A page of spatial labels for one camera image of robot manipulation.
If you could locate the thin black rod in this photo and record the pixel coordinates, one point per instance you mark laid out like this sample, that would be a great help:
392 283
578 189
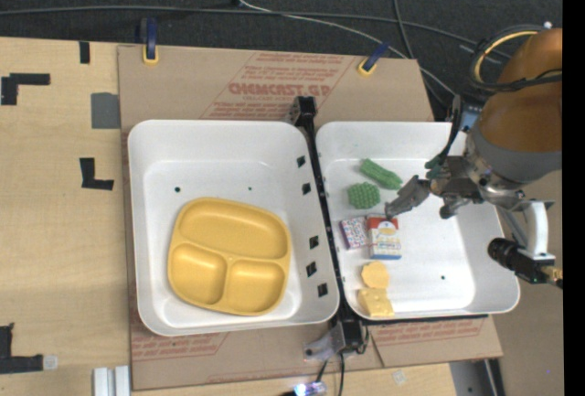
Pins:
325 211

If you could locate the red and white small carton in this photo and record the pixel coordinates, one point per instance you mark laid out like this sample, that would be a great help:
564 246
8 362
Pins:
384 238

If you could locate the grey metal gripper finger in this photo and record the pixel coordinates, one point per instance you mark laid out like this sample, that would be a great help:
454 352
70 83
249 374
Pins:
407 197
452 206

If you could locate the small colourful patterned packet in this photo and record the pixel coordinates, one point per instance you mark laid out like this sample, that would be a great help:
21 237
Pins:
353 232

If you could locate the green toy pea pod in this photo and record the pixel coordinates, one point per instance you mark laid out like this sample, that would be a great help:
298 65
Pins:
379 174

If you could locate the yellow divided plate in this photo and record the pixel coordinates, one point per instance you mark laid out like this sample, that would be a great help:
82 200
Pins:
228 257

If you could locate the white plastic tray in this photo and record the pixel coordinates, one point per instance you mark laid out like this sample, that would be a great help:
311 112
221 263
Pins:
219 156
439 248

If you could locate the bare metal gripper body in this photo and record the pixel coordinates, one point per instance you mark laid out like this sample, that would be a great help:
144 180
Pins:
466 184

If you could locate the black cylinder on white bracket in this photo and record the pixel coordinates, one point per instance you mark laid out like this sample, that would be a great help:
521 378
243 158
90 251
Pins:
525 248

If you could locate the brown cardboard board red print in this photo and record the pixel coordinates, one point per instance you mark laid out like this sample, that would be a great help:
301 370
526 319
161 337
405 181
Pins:
192 83

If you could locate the green toy grapes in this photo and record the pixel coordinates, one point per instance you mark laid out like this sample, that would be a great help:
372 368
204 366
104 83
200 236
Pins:
363 195

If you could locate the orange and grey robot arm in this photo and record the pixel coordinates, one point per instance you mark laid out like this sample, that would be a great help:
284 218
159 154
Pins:
521 110

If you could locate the yellow toy biscuit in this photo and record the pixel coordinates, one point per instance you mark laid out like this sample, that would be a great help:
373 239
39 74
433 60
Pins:
375 274

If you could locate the yellow toy cheese wedge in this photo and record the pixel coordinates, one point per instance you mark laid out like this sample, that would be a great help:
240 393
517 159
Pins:
375 302

